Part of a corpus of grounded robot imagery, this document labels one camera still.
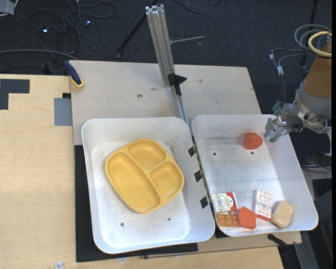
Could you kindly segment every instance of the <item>light wood surface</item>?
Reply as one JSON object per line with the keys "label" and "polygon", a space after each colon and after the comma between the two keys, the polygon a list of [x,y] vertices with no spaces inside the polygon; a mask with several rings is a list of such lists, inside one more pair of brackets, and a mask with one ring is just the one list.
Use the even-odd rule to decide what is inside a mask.
{"label": "light wood surface", "polygon": [[[70,91],[69,78],[0,78],[30,79],[30,93],[9,94],[8,110],[0,110],[0,268],[54,268],[55,262],[63,262],[65,269],[120,268],[117,259],[76,262],[73,129],[54,125],[54,98]],[[287,242],[300,238],[294,234],[284,237]],[[233,247],[234,239],[224,239]],[[214,240],[199,246],[227,249],[224,241],[215,246],[209,242]],[[252,244],[261,247],[264,242],[259,243],[257,237],[248,247]],[[276,245],[269,241],[265,246],[271,247],[147,260],[130,257],[124,266],[237,269],[253,264],[254,268],[283,268]]]}

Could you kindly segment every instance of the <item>yellow divided plate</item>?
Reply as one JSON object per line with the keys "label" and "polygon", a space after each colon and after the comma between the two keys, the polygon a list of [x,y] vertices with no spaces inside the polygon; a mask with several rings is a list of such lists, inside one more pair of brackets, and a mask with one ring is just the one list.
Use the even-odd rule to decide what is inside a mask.
{"label": "yellow divided plate", "polygon": [[178,164],[159,143],[149,139],[116,150],[107,158],[105,171],[118,196],[138,213],[157,210],[184,186]]}

